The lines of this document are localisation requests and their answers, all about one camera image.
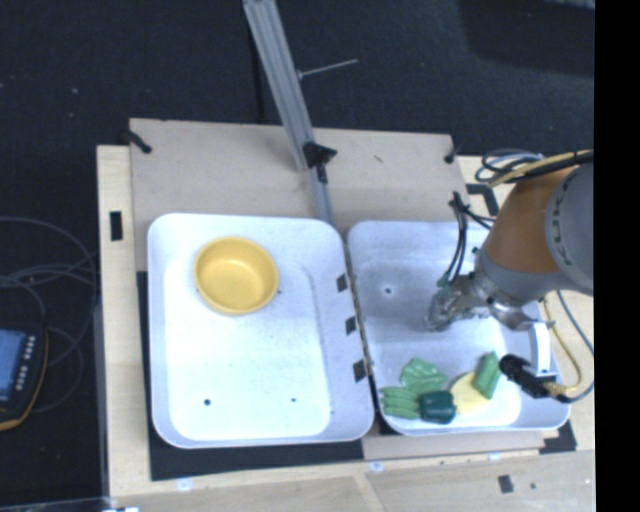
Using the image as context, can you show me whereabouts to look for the black cylinder on white bracket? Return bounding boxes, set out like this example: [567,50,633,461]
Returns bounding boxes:
[498,321,559,400]

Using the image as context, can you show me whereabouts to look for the green rectangular block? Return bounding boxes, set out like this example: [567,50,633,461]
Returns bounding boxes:
[471,350,503,400]

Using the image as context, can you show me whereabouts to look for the yellow round slice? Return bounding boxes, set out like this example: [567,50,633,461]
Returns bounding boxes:
[448,370,497,416]

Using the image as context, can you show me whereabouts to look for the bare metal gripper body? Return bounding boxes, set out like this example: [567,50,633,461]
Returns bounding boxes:
[435,275,530,332]

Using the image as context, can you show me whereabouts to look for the light green lettuce leaf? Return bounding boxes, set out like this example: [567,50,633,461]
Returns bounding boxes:
[399,357,449,397]

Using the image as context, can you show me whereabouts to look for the green pea pods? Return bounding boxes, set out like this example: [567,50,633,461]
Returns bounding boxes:
[377,385,422,419]

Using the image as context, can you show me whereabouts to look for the white plastic tray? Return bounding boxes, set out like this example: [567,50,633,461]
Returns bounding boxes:
[146,212,376,450]
[345,219,572,438]

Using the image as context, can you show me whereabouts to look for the dark green bell pepper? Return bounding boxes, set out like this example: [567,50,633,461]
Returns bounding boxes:
[417,390,458,426]

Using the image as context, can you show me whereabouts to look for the yellow bowl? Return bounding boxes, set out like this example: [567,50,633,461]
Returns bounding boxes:
[192,236,281,317]

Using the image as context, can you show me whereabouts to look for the brown cardboard board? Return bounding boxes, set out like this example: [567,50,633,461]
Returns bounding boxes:
[128,117,547,461]

